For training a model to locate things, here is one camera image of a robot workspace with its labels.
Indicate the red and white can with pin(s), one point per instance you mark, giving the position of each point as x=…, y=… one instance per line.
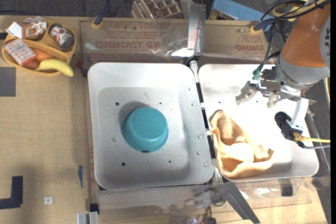
x=61, y=35

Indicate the orange cloth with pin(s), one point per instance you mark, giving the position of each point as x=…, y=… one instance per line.
x=236, y=149

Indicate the white plastic tray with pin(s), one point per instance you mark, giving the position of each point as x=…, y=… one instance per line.
x=262, y=123
x=147, y=128

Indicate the thin black and white rod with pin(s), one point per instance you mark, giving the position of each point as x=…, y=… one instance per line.
x=203, y=112

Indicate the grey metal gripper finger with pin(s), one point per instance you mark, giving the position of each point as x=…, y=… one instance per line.
x=273, y=101
x=244, y=93

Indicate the orange divided plate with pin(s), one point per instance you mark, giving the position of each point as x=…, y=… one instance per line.
x=56, y=47

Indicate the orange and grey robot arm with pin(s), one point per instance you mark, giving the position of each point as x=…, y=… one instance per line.
x=304, y=44

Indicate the black cylinder on white bracket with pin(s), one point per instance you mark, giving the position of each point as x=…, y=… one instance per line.
x=291, y=120

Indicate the teal bowl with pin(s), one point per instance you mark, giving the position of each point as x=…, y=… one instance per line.
x=145, y=129

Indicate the pink and white packet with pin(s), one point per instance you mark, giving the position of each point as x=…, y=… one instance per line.
x=19, y=51

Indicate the yellow banana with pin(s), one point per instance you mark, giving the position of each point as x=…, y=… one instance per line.
x=56, y=65

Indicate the brown cardboard board red print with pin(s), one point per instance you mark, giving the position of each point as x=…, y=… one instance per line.
x=147, y=39

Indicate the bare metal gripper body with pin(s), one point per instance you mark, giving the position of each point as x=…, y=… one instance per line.
x=273, y=82

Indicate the orange carrot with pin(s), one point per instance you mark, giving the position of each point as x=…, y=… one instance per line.
x=39, y=56

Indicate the orange and white carton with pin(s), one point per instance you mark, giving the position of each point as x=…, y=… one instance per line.
x=30, y=27

